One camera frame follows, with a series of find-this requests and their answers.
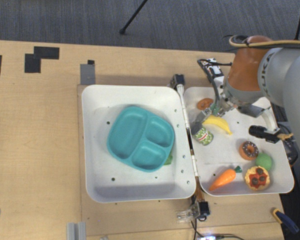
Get white plastic tray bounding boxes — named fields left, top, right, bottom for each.
left=80, top=84, right=197, bottom=204
left=183, top=85, right=296, bottom=197

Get green ball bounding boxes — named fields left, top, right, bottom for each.
left=255, top=152, right=274, bottom=171

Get green and white can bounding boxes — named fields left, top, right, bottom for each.
left=191, top=122, right=214, bottom=147

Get yellow banana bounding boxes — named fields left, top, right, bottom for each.
left=202, top=115, right=234, bottom=136

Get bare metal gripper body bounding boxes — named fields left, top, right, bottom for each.
left=209, top=93, right=242, bottom=118

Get brown doughnut with sprinkles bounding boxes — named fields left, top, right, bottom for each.
left=238, top=140, right=260, bottom=161

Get orange carrot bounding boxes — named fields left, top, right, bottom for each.
left=208, top=165, right=243, bottom=192

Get black cylinder on white bracket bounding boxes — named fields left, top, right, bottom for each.
left=240, top=104, right=282, bottom=144

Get yellow pizza slice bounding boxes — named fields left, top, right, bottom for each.
left=244, top=166, right=271, bottom=192

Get brown biscuit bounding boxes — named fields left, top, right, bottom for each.
left=196, top=98, right=214, bottom=111

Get teal divided plate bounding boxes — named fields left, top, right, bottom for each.
left=106, top=105, right=176, bottom=174

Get black block with thin wires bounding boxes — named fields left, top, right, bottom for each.
left=171, top=74, right=186, bottom=86
left=198, top=201, right=212, bottom=221

